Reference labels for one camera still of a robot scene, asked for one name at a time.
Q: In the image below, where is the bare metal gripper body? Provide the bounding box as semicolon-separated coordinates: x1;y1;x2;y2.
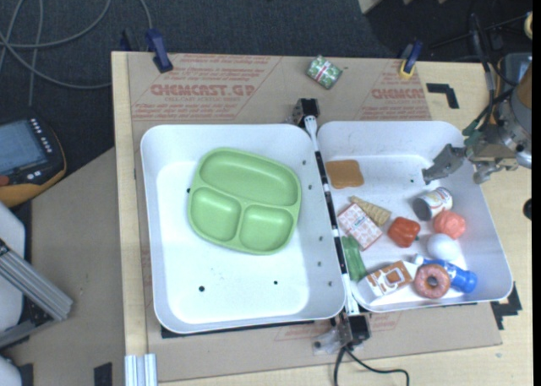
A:
464;116;533;170

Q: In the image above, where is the white can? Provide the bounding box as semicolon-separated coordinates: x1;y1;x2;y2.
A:
412;187;454;222

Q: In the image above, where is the orange toy pumpkin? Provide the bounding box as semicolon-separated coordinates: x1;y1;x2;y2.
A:
432;209;467;240

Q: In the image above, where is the white plastic tray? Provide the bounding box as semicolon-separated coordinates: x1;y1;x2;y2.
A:
139;123;348;334
315;120;515;314

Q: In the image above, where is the red bell pepper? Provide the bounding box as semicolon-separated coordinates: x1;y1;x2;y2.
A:
387;216;422;249

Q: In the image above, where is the white egg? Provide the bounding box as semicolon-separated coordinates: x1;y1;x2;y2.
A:
425;233;461;263

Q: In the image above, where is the tan ice cream cone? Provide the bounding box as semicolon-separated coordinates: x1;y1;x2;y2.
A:
349;195;392;226

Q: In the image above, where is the blue and white bottle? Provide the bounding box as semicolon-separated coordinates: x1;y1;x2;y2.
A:
412;253;478;295

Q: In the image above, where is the pink and white carton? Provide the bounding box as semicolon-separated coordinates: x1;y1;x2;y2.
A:
336;202;384;252

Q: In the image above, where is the pink frosted doughnut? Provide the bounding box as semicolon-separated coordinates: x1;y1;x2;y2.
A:
413;264;451;299

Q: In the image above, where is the thin black and white rod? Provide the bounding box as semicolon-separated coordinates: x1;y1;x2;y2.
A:
304;115;361;316

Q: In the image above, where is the white and orange carton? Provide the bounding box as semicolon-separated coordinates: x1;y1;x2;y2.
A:
357;260;418;307

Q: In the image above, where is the green and white packet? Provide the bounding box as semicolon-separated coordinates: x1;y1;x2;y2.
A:
306;54;344;90

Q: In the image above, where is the green divided plate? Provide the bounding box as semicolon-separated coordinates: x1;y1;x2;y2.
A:
187;146;303;257

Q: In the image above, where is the brown cardboard board red print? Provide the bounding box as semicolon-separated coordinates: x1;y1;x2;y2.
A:
126;52;504;383

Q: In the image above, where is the black block with thin wires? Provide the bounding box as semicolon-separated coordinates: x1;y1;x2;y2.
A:
291;97;320;128
336;312;373;350

